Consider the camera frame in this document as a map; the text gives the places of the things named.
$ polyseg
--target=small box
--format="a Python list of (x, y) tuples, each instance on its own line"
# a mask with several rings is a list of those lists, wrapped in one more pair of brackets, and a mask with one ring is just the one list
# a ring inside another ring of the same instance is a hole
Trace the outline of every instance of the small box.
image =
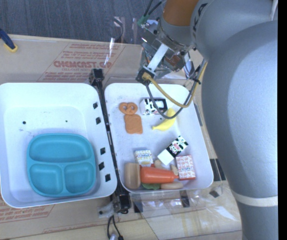
[[(164, 113), (167, 111), (168, 107), (165, 98), (156, 98), (154, 101), (161, 112)], [(142, 115), (159, 115), (158, 110), (155, 108), (153, 101), (150, 98), (142, 100), (140, 103), (140, 111)]]
[(193, 157), (191, 155), (183, 155), (175, 157), (178, 168), (179, 180), (194, 180), (196, 173), (194, 169)]
[(157, 157), (166, 166), (188, 146), (188, 142), (179, 135), (165, 150)]
[(142, 167), (150, 167), (154, 164), (153, 155), (149, 149), (135, 151), (134, 158), (136, 163)]

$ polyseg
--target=red and white box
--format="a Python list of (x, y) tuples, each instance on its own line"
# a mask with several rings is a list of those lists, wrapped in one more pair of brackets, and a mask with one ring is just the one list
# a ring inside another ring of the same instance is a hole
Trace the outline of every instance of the red and white box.
[(189, 155), (182, 155), (175, 157), (178, 168), (179, 180), (194, 180), (196, 173), (194, 169), (193, 157)]

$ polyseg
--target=toy banana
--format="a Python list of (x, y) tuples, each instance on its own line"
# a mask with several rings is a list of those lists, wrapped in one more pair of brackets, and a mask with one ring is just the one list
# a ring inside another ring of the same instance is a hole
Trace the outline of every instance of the toy banana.
[[(167, 116), (172, 117), (176, 112), (172, 109), (169, 108), (167, 111)], [(168, 130), (174, 123), (175, 123), (176, 118), (172, 119), (165, 119), (162, 123), (158, 124), (157, 126), (153, 126), (153, 130), (160, 130), (160, 131), (166, 131)]]

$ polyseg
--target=white tape band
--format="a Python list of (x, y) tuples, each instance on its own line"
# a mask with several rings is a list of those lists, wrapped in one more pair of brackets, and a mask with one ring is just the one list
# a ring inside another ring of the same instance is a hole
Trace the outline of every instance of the white tape band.
[(241, 194), (237, 194), (233, 190), (231, 190), (231, 193), (233, 194), (234, 198), (245, 205), (248, 206), (256, 206), (256, 207), (272, 207), (272, 206), (278, 206), (278, 196), (271, 196), (266, 198), (253, 198), (249, 196), (244, 196)]

